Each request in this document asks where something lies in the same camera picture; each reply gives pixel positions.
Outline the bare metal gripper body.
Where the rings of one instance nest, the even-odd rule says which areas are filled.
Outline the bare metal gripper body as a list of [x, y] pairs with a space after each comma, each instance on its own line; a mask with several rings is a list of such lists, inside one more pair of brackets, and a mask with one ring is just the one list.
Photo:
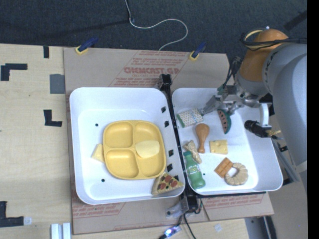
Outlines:
[[236, 110], [248, 106], [258, 108], [260, 106], [259, 96], [245, 91], [237, 85], [226, 85], [220, 89], [220, 100], [227, 110]]

